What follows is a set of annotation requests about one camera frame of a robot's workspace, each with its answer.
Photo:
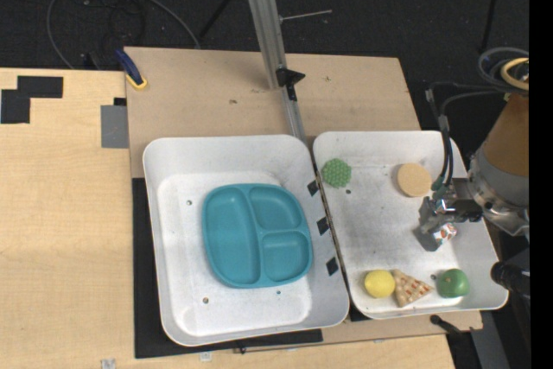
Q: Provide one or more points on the teal divided plate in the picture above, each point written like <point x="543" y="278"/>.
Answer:
<point x="242" y="237"/>

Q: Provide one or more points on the small white red-printed carton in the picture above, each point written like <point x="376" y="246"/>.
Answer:
<point x="446" y="233"/>

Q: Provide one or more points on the tan round biscuit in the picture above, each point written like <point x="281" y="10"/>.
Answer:
<point x="414" y="180"/>

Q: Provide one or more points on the thin black and white rod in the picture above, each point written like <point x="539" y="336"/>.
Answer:
<point x="294" y="116"/>

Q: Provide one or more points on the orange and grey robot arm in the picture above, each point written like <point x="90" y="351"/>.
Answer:
<point x="507" y="142"/>

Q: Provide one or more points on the green apple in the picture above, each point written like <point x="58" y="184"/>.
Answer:
<point x="453" y="283"/>

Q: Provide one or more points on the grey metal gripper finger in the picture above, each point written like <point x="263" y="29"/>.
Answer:
<point x="427" y="224"/>
<point x="446" y="208"/>

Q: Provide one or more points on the green grapes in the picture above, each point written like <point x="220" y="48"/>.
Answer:
<point x="336" y="173"/>

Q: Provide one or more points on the yellow lemon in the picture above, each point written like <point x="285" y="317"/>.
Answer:
<point x="379" y="284"/>

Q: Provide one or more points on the brown flat board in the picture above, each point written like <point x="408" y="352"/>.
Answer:
<point x="207" y="99"/>

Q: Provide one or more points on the white plastic tray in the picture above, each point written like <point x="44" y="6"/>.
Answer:
<point x="380" y="229"/>
<point x="181" y="237"/>

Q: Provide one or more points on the pizza slice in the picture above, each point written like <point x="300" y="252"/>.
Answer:
<point x="408" y="289"/>

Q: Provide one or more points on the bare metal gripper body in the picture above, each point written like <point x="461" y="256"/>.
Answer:
<point x="471" y="203"/>

